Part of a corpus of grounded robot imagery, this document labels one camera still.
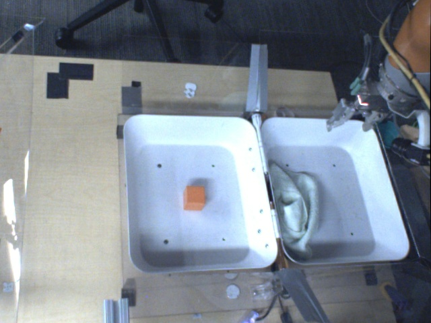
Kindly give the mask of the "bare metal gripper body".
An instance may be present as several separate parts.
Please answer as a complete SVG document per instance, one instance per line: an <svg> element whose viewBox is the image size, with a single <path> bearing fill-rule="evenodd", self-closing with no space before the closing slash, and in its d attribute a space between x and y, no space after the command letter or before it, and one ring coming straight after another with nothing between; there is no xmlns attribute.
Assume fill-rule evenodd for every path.
<svg viewBox="0 0 431 323"><path fill-rule="evenodd" d="M364 118L385 118L390 113L408 118L415 110L422 110L419 93L405 80L356 78L352 83L352 95L357 97L355 109Z"/></svg>

